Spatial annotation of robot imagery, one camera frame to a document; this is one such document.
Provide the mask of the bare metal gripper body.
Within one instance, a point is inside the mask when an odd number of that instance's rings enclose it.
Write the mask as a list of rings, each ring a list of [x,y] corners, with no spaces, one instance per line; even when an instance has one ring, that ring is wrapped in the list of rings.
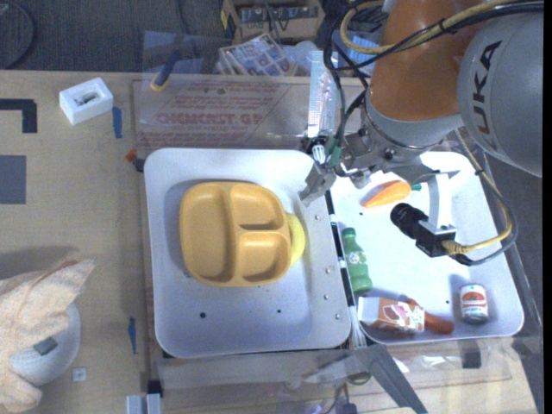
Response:
[[[428,182],[440,173],[446,173],[450,179],[457,175],[459,170],[432,169],[422,162],[421,155],[432,147],[434,144],[404,144],[388,136],[379,126],[365,122],[357,132],[344,136],[336,175],[349,178],[357,171],[369,170],[372,175],[382,171],[395,173],[410,184]]]

